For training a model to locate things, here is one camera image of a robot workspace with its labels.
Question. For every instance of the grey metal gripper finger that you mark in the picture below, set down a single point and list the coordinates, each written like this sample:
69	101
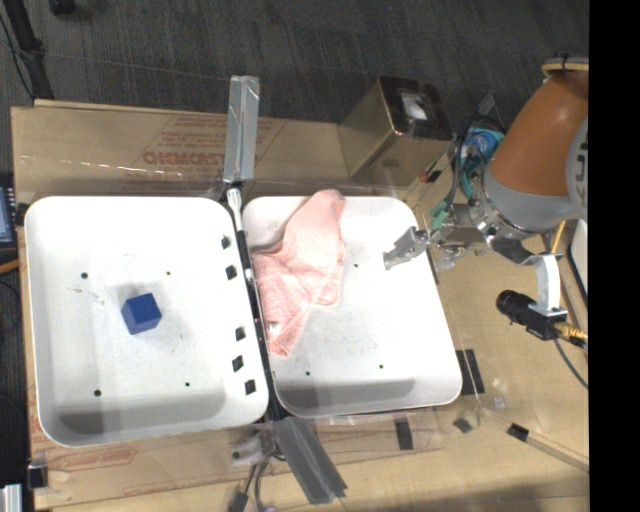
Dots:
450	259
406	247

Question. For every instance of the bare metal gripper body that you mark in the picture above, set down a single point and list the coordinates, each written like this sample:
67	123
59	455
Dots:
465	241

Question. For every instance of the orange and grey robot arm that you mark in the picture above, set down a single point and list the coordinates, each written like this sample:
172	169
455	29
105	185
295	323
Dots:
535	150

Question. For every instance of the white plastic tray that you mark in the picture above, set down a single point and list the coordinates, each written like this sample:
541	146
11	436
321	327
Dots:
370	330
150	360

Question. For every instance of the pink cloth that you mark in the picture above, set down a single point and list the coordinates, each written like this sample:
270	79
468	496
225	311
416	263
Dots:
305	260

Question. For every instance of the brown square box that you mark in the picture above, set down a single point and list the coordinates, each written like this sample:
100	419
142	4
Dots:
390	145

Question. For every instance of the blue cube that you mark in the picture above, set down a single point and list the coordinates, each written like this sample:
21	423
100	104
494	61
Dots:
141	313

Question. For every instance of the brown cardboard board red print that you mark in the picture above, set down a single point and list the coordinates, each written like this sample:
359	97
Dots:
125	145

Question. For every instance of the black cylinder on white bracket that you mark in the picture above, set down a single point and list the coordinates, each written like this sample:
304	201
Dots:
525	312

